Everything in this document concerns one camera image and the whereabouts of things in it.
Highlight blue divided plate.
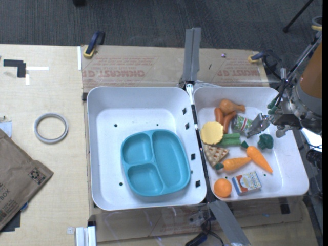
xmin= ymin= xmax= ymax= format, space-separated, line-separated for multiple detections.
xmin=120 ymin=129 xmax=192 ymax=197

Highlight green toy broccoli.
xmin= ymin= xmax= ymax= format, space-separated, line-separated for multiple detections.
xmin=257 ymin=133 xmax=274 ymax=150

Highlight orange toy sausage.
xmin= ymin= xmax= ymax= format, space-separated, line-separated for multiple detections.
xmin=222 ymin=111 xmax=237 ymax=134
xmin=214 ymin=107 xmax=224 ymax=125

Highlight black cylinder on white bracket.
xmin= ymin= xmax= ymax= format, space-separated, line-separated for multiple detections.
xmin=301 ymin=128 xmax=322 ymax=169

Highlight green white and red can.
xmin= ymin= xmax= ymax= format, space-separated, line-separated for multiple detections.
xmin=231 ymin=114 xmax=253 ymax=133

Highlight white tape roll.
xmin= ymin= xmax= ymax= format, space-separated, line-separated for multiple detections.
xmin=33 ymin=112 xmax=69 ymax=145

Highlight yellow round toy biscuit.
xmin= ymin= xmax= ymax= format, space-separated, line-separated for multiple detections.
xmin=200 ymin=121 xmax=224 ymax=146

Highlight toy pizza slice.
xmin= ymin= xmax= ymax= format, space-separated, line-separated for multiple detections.
xmin=203 ymin=144 xmax=230 ymax=168

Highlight brown paper envelope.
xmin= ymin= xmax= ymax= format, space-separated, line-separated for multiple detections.
xmin=0 ymin=128 xmax=54 ymax=232

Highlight white plastic tray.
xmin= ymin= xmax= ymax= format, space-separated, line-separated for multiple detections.
xmin=192 ymin=86 xmax=310 ymax=202
xmin=86 ymin=86 xmax=208 ymax=212

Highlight brown cardboard board red print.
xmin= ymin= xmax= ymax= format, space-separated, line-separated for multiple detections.
xmin=81 ymin=44 xmax=311 ymax=242

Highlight orange toy orange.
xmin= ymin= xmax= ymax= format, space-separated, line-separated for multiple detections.
xmin=213 ymin=178 xmax=233 ymax=198

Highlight brown toy chicken drumstick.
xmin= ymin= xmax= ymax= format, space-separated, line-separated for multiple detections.
xmin=219 ymin=98 xmax=246 ymax=115

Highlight black tripod leg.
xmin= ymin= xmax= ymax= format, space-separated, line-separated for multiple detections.
xmin=282 ymin=0 xmax=323 ymax=33

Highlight white red and blue carton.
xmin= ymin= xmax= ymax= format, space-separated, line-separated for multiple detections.
xmin=231 ymin=171 xmax=262 ymax=196

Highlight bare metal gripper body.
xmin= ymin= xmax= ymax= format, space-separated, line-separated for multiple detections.
xmin=269 ymin=93 xmax=322 ymax=135

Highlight orange toy carrot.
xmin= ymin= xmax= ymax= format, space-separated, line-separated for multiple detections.
xmin=214 ymin=157 xmax=253 ymax=172
xmin=240 ymin=140 xmax=274 ymax=174

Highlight green toy celery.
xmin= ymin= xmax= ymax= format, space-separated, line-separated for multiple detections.
xmin=216 ymin=133 xmax=242 ymax=148

